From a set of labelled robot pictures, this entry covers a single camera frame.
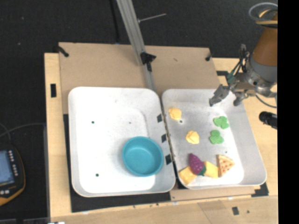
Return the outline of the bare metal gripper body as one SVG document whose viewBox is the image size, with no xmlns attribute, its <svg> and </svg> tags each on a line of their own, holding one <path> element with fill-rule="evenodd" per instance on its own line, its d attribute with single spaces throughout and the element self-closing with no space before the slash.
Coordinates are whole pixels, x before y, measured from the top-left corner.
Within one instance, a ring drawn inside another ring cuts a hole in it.
<svg viewBox="0 0 299 224">
<path fill-rule="evenodd" d="M 256 73 L 238 73 L 229 79 L 230 90 L 240 96 L 254 96 L 259 94 L 266 98 L 273 98 L 271 90 L 274 83 L 268 82 Z"/>
</svg>

